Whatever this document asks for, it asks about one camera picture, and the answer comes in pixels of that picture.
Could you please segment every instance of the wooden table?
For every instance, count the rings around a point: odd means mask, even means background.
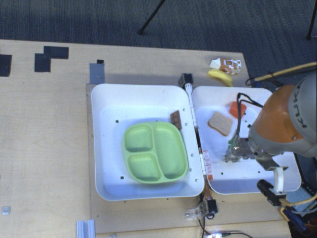
[[[69,59],[52,59],[50,73],[36,73],[34,54],[43,46],[69,47]],[[0,54],[13,55],[10,77],[0,77],[0,207],[11,207],[0,215],[1,238],[76,237],[76,221],[88,219],[95,219],[99,238],[115,232],[119,238],[201,236],[198,224],[183,218],[196,198],[108,202],[96,195],[89,165],[89,64],[104,60],[107,83],[175,85],[182,73],[192,73],[194,86],[221,86],[207,77],[209,64],[221,56],[241,60],[234,85],[244,86],[241,53],[0,40]],[[208,230],[291,237],[261,194],[214,197],[219,213],[206,222]]]

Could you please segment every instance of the wire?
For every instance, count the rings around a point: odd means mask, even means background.
[[[203,224],[201,223],[200,219],[198,219],[198,223],[203,230],[202,238],[204,237],[204,233],[206,233],[207,235],[210,235],[210,233],[205,229],[205,217],[203,217]]]
[[[290,201],[286,200],[285,198],[281,198],[279,201],[281,202],[281,205],[283,205],[283,206],[292,207],[294,205],[301,205],[301,204],[309,203],[309,202],[315,200],[316,198],[317,198],[317,193],[313,197],[306,199],[306,200],[303,200],[303,201],[299,201],[299,202],[291,203]]]
[[[241,97],[241,95],[247,97],[247,98],[249,99],[249,101],[248,101],[248,100],[239,100],[240,97]],[[250,104],[255,105],[255,106],[257,106],[257,107],[260,107],[260,108],[263,107],[263,105],[261,105],[260,103],[258,103],[258,102],[256,102],[256,101],[252,100],[249,95],[246,95],[246,94],[244,94],[244,93],[238,93],[238,94],[237,94],[238,125],[237,125],[237,130],[236,130],[236,133],[235,133],[234,137],[236,137],[236,136],[239,137],[239,134],[240,134],[240,125],[241,125],[241,103],[242,103],[242,102],[247,102],[247,103],[250,103]]]
[[[308,214],[308,213],[313,213],[317,211],[317,207],[315,207],[314,209],[312,210],[309,210],[309,211],[306,211],[306,212],[297,212],[297,211],[291,211],[292,213],[295,213],[295,214]]]
[[[281,70],[281,71],[278,71],[278,72],[275,72],[275,73],[269,73],[269,74],[267,74],[265,76],[251,77],[251,78],[248,78],[246,80],[245,85],[253,87],[256,83],[259,83],[261,81],[266,81],[266,80],[268,82],[271,82],[271,83],[275,84],[275,85],[277,85],[276,83],[283,85],[282,83],[280,83],[277,80],[272,81],[272,79],[275,79],[278,76],[282,76],[282,75],[289,74],[289,73],[292,73],[292,72],[293,73],[298,73],[299,70],[306,69],[306,68],[312,68],[312,67],[315,67],[315,68],[313,68],[313,70],[316,70],[316,62],[310,62],[310,63],[306,63],[306,64],[303,64],[303,65],[295,66],[295,67],[292,67],[292,68],[289,68],[289,69]]]
[[[214,214],[211,214],[210,216],[205,216],[207,219],[212,220],[214,218]]]
[[[244,235],[244,236],[247,236],[249,238],[253,238],[251,235],[248,235],[247,233],[240,232],[240,231],[227,231],[227,232],[211,233],[211,235],[215,235],[215,234],[221,234],[222,237],[230,236],[230,235]]]
[[[229,232],[229,233],[230,233],[229,235],[245,235],[245,236],[247,236],[249,238],[253,238],[251,235],[248,235],[248,234],[246,234],[244,232]]]
[[[306,63],[306,64],[303,64],[303,65],[291,67],[289,69],[281,70],[281,71],[278,71],[278,72],[275,72],[275,73],[272,73],[272,74],[268,74],[268,75],[265,75],[265,76],[256,77],[256,78],[253,78],[253,80],[254,81],[263,81],[263,80],[266,80],[266,79],[269,79],[269,78],[272,78],[272,77],[277,77],[277,76],[280,76],[280,75],[284,75],[284,74],[287,74],[287,73],[291,73],[291,72],[294,72],[294,71],[297,71],[297,70],[310,68],[310,67],[314,67],[314,66],[316,66],[316,62],[310,62],[310,63]]]

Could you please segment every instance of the orange object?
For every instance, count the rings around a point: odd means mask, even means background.
[[[241,117],[244,115],[245,110],[247,109],[247,106],[241,103]],[[238,104],[236,101],[232,102],[230,107],[230,113],[238,118]]]
[[[290,143],[303,138],[293,126],[288,101],[294,85],[284,85],[272,94],[253,123],[256,133],[278,143]]]

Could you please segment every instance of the brown object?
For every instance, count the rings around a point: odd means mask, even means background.
[[[178,128],[179,130],[182,129],[182,123],[180,121],[180,114],[179,114],[179,110],[173,112],[170,114],[170,119],[173,125],[176,126],[176,128]]]
[[[253,123],[257,134],[278,143],[290,143],[303,137],[289,117],[288,101],[294,85],[285,85],[274,92]]]
[[[231,131],[232,120],[219,111],[216,111],[208,120],[208,126],[218,130],[222,135],[227,136]]]

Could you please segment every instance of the snack package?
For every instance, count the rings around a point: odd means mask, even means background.
[[[241,61],[235,59],[218,58],[209,66],[212,69],[221,70],[229,75],[238,74],[241,70]]]

